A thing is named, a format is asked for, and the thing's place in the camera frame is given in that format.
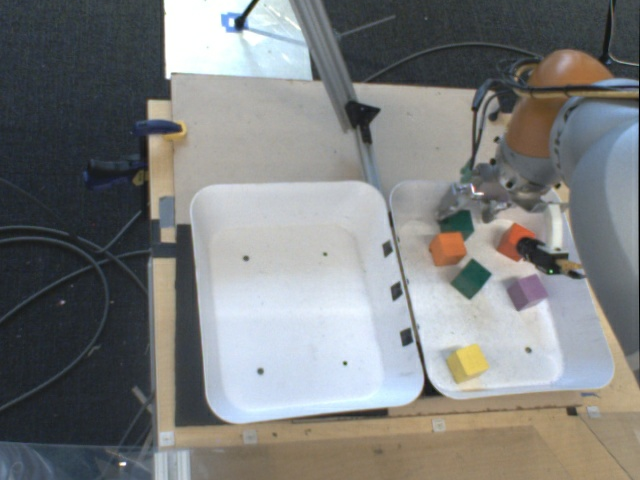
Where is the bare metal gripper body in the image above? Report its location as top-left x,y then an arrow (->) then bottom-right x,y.
463,162 -> 551,214

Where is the green cube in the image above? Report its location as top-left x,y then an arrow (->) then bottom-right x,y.
439,210 -> 475,242
449,259 -> 492,300

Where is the orange cube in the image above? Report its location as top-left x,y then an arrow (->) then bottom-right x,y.
428,231 -> 468,268
496,222 -> 537,262

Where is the purple cube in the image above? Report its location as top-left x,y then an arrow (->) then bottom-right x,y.
506,274 -> 550,312

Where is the white plastic tray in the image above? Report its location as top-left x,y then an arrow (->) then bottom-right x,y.
388,178 -> 616,401
189,180 -> 426,425

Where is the yellow cube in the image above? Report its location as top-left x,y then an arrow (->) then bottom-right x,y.
445,343 -> 491,384

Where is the pale wood board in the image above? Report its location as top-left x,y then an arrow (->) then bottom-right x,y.
146,72 -> 640,448

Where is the black cylinder on white bracket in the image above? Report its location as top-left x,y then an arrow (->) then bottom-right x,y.
516,202 -> 572,277

